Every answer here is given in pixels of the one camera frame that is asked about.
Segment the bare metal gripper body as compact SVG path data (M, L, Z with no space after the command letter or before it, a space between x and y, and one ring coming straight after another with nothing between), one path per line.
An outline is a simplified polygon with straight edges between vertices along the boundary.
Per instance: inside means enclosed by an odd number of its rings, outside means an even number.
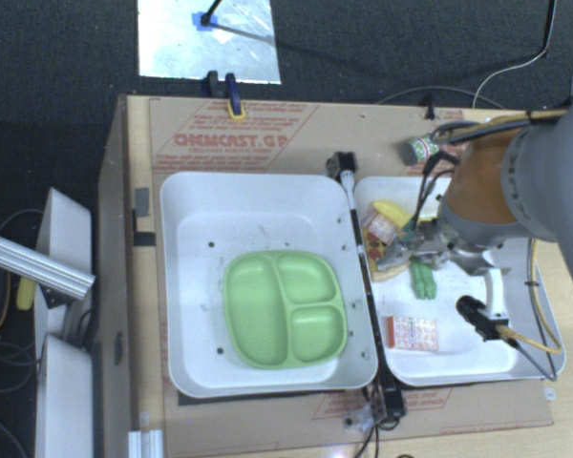
M484 253L502 245L502 225L470 220L423 220L407 223L407 248L434 269L451 261L469 276L481 276L494 265Z

